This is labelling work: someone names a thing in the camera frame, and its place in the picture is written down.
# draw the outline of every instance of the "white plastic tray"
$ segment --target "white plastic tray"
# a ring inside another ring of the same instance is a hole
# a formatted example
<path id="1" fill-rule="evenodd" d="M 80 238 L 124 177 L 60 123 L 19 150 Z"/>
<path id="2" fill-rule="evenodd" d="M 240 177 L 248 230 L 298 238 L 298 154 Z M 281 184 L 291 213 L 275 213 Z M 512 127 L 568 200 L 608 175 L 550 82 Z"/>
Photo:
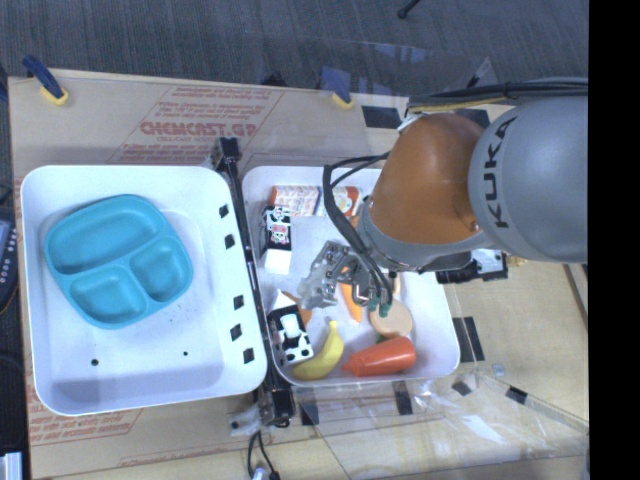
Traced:
<path id="1" fill-rule="evenodd" d="M 346 170 L 336 170 L 334 179 Z M 357 186 L 367 194 L 373 189 L 379 174 L 379 169 L 364 169 L 345 179 L 342 184 Z M 257 256 L 260 212 L 267 204 L 272 186 L 321 184 L 322 168 L 318 167 L 261 166 L 246 174 L 243 179 L 243 193 L 247 215 L 252 223 L 253 245 Z M 300 281 L 309 275 L 311 263 L 327 240 L 336 240 L 346 245 L 346 241 L 328 217 L 293 217 L 291 233 L 292 260 L 289 275 L 267 273 L 262 261 L 257 261 L 266 312 L 272 307 L 278 290 L 297 295 Z M 291 375 L 286 365 L 279 367 L 281 375 L 293 385 L 310 387 L 382 380 L 429 379 L 448 375 L 455 370 L 460 361 L 460 347 L 444 288 L 437 283 L 433 273 L 404 273 L 400 276 L 402 290 L 399 299 L 411 310 L 414 320 L 414 329 L 410 337 L 416 348 L 417 360 L 411 369 L 397 375 L 357 378 L 341 370 L 342 364 L 351 353 L 375 344 L 378 335 L 368 321 L 366 309 L 362 321 L 358 323 L 350 317 L 346 304 L 341 295 L 338 295 L 336 306 L 313 310 L 307 332 L 312 345 L 319 350 L 326 336 L 326 317 L 337 320 L 338 332 L 345 342 L 345 351 L 340 363 L 328 377 L 321 380 L 299 381 Z"/>
<path id="2" fill-rule="evenodd" d="M 157 313 L 101 329 L 65 299 L 45 264 L 44 237 L 81 206 L 125 193 L 147 198 L 166 216 L 194 277 Z M 81 415 L 193 401 L 246 393 L 263 381 L 266 353 L 220 175 L 204 167 L 46 166 L 25 177 L 21 204 L 35 387 L 49 409 Z"/>

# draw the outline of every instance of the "black cable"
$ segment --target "black cable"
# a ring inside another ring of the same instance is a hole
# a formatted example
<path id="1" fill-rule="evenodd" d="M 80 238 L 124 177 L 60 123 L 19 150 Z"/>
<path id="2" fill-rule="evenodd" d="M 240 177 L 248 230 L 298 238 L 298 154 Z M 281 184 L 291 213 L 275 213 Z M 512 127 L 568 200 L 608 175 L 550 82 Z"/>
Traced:
<path id="1" fill-rule="evenodd" d="M 483 99 L 517 99 L 519 97 L 586 96 L 589 82 L 577 78 L 552 78 L 529 82 L 507 82 L 504 84 L 467 87 L 465 89 L 441 92 L 427 96 L 411 96 L 408 107 L 447 105 L 452 101 L 474 102 Z"/>
<path id="2" fill-rule="evenodd" d="M 273 464 L 271 464 L 271 461 L 269 460 L 269 456 L 267 455 L 267 452 L 264 449 L 264 443 L 262 442 L 262 431 L 258 430 L 255 434 L 251 436 L 251 439 L 249 440 L 249 451 L 247 453 L 247 472 L 249 473 L 249 477 L 253 478 L 253 475 L 255 474 L 255 470 L 251 466 L 251 452 L 253 451 L 253 447 L 255 446 L 256 439 L 258 440 L 258 444 L 260 446 L 260 451 L 262 452 L 262 455 L 267 461 L 267 464 L 269 464 L 269 469 L 271 470 L 271 474 L 276 475 L 277 471 L 273 467 Z"/>
<path id="3" fill-rule="evenodd" d="M 376 296 L 379 299 L 382 299 L 382 286 L 384 286 L 387 291 L 387 302 L 391 304 L 393 302 L 393 290 L 391 289 L 391 285 L 389 281 L 384 276 L 376 262 L 373 260 L 369 251 L 367 250 L 366 245 L 362 241 L 362 238 L 357 233 L 357 231 L 353 228 L 351 223 L 347 220 L 344 214 L 338 209 L 335 198 L 333 196 L 333 188 L 336 185 L 351 176 L 352 174 L 368 167 L 380 160 L 384 160 L 388 158 L 389 152 L 383 153 L 381 155 L 376 156 L 365 156 L 358 158 L 349 158 L 346 160 L 341 160 L 333 165 L 325 165 L 324 171 L 322 173 L 322 189 L 324 195 L 324 203 L 325 209 L 327 211 L 327 215 L 336 226 L 340 234 L 344 237 L 344 239 L 349 243 L 351 248 L 360 255 L 360 257 L 369 265 L 369 275 L 373 279 L 376 288 Z M 360 162 L 361 164 L 353 169 L 347 171 L 340 177 L 338 177 L 335 181 L 331 181 L 331 175 L 335 169 L 338 167 L 342 167 L 347 164 L 352 164 Z"/>

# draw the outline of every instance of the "cow print carton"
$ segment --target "cow print carton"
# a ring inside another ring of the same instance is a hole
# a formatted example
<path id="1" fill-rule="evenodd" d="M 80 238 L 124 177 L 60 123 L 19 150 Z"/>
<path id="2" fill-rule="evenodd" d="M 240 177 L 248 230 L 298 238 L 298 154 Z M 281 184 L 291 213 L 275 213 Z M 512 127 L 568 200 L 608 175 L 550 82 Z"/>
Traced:
<path id="1" fill-rule="evenodd" d="M 280 366 L 293 365 L 313 357 L 311 341 L 298 305 L 280 290 L 273 309 L 267 314 L 267 322 Z"/>
<path id="2" fill-rule="evenodd" d="M 291 265 L 291 211 L 286 206 L 265 206 L 262 210 L 260 256 L 264 269 L 272 274 L 289 274 Z"/>

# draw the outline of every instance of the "toy bread roll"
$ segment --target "toy bread roll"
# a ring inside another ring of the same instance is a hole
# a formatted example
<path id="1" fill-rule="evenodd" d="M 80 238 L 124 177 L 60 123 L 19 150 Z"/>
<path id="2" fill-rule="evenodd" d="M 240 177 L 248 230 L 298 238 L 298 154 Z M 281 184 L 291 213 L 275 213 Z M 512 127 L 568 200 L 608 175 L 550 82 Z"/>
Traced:
<path id="1" fill-rule="evenodd" d="M 407 336 L 413 329 L 411 311 L 398 299 L 393 299 L 389 313 L 384 318 L 379 311 L 369 313 L 369 322 L 378 334 L 385 338 Z"/>

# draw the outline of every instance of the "table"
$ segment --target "table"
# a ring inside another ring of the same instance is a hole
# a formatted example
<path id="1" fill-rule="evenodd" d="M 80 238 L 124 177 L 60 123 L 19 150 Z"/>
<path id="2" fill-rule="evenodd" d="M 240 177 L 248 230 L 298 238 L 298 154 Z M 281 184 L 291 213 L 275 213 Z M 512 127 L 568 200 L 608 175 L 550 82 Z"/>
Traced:
<path id="1" fill-rule="evenodd" d="M 367 126 L 365 111 L 402 116 L 406 105 L 354 94 L 345 110 L 327 91 L 52 72 L 69 92 L 64 106 L 45 100 L 37 80 L 10 79 L 18 203 L 22 179 L 41 165 L 200 165 L 219 136 L 238 137 L 241 173 L 383 153 L 397 132 Z M 479 110 L 493 119 L 505 107 Z M 20 217 L 18 207 L 18 228 Z M 408 385 L 404 411 L 389 385 L 298 393 L 320 423 L 298 415 L 263 431 L 282 478 L 444 479 L 463 468 L 465 478 L 578 478 L 589 429 L 584 273 L 527 262 L 508 280 L 445 290 L 464 331 L 459 368 Z M 229 418 L 251 394 L 79 418 L 49 412 L 33 385 L 24 284 L 21 295 L 33 478 L 247 477 L 248 436 L 234 434 Z"/>

